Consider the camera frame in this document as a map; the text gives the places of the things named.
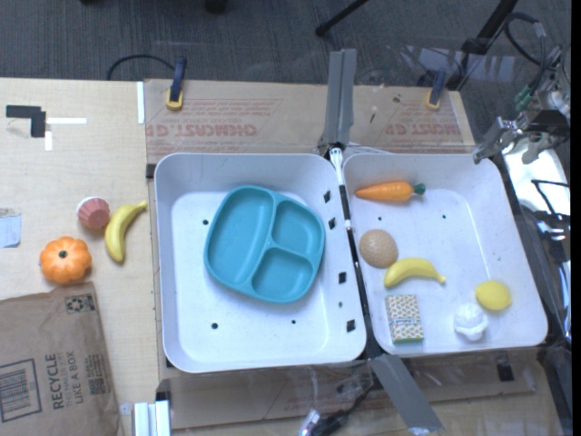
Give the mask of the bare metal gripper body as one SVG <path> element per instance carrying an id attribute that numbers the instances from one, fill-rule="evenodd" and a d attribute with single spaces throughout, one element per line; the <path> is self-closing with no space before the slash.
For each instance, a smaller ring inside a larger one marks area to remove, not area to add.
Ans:
<path id="1" fill-rule="evenodd" d="M 570 132 L 570 79 L 552 73 L 535 91 L 527 87 L 521 100 L 521 118 L 526 134 L 549 134 L 567 138 Z"/>

